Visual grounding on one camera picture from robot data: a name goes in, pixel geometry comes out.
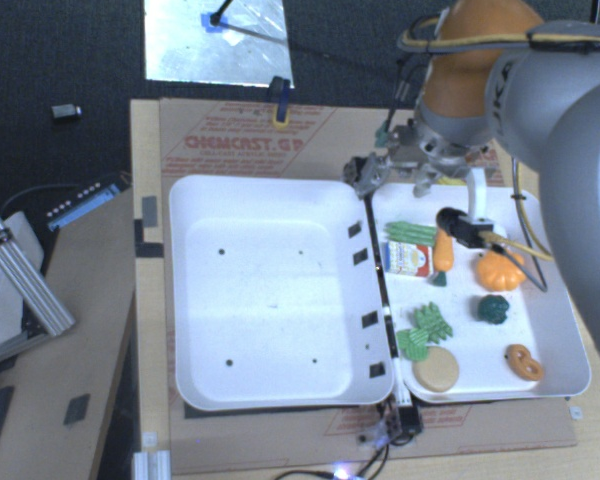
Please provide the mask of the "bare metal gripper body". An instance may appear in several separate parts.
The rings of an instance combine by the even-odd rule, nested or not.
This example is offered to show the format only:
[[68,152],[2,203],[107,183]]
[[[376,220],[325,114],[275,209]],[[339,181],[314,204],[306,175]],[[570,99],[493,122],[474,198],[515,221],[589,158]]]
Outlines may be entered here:
[[427,124],[409,120],[388,133],[388,162],[406,178],[466,178],[470,148],[449,142]]

